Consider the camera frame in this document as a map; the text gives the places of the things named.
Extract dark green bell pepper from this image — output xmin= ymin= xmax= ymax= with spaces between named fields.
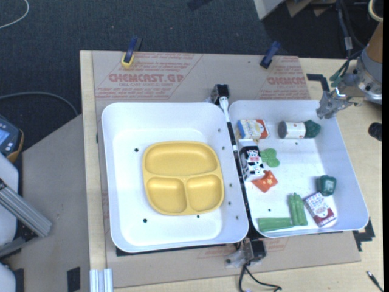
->
xmin=315 ymin=175 xmax=337 ymax=197

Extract black and white cow carton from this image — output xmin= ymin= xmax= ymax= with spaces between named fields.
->
xmin=239 ymin=145 xmax=265 ymax=183

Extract thin black and white rod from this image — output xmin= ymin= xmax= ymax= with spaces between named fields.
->
xmin=218 ymin=96 xmax=253 ymax=240

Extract light green leafy vegetable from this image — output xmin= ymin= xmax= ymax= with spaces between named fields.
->
xmin=260 ymin=148 xmax=281 ymax=168

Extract black block with thin wires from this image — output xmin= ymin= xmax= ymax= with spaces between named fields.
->
xmin=208 ymin=83 xmax=230 ymax=104
xmin=224 ymin=238 xmax=269 ymax=269

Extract brown cardboard board red print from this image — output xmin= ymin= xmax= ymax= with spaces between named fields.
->
xmin=91 ymin=50 xmax=362 ymax=288

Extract orange and blue carton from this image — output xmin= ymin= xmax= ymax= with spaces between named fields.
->
xmin=236 ymin=119 xmax=270 ymax=141

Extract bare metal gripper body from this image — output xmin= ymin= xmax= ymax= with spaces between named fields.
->
xmin=327 ymin=71 xmax=384 ymax=106

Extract orange packet with yellow star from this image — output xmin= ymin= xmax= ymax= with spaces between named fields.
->
xmin=251 ymin=170 xmax=278 ymax=193

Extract red and white carton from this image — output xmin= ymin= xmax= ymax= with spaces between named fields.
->
xmin=303 ymin=191 xmax=338 ymax=228

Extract green asparagus bundle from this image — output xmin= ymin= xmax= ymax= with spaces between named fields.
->
xmin=287 ymin=192 xmax=309 ymax=227

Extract yellow divided plate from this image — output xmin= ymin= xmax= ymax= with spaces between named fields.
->
xmin=141 ymin=141 xmax=225 ymax=216

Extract white can with red dots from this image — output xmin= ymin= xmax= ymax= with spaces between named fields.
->
xmin=277 ymin=120 xmax=308 ymax=140

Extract white plastic tray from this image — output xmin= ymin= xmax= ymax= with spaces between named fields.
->
xmin=100 ymin=102 xmax=250 ymax=253
xmin=227 ymin=99 xmax=370 ymax=239

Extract green celery stick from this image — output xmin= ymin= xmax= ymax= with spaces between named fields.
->
xmin=258 ymin=217 xmax=294 ymax=233

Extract dark green broccoli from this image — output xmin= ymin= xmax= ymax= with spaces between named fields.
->
xmin=303 ymin=119 xmax=322 ymax=139

